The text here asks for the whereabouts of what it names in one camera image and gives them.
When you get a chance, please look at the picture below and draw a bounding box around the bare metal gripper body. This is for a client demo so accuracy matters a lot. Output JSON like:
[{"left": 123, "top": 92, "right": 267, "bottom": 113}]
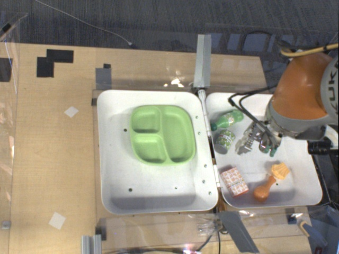
[{"left": 253, "top": 120, "right": 283, "bottom": 151}]

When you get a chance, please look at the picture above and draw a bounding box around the green small can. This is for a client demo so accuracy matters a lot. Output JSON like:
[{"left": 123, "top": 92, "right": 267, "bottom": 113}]
[{"left": 214, "top": 129, "right": 236, "bottom": 155}]

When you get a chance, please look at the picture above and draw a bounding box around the green plastic bottle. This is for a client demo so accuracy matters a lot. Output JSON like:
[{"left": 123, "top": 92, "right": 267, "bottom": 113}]
[{"left": 210, "top": 109, "right": 245, "bottom": 132}]

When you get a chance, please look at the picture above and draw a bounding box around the orange and white carton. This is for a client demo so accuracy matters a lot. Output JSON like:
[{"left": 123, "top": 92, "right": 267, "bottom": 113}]
[{"left": 220, "top": 167, "right": 249, "bottom": 198}]

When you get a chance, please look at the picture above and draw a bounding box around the white plastic tray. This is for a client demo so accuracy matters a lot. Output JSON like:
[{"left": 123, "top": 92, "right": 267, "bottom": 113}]
[
  {"left": 96, "top": 89, "right": 219, "bottom": 216},
  {"left": 205, "top": 92, "right": 324, "bottom": 210}
]

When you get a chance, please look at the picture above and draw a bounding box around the thin black and white rod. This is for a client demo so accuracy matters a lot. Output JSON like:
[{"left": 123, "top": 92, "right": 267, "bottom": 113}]
[{"left": 197, "top": 88, "right": 222, "bottom": 195}]

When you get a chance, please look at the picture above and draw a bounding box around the green divided plate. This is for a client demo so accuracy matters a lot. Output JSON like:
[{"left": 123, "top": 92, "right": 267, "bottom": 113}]
[{"left": 129, "top": 104, "right": 197, "bottom": 167}]

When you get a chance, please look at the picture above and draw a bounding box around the black cylinder on white bracket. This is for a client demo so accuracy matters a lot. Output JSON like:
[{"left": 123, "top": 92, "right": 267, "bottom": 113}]
[{"left": 307, "top": 125, "right": 339, "bottom": 156}]

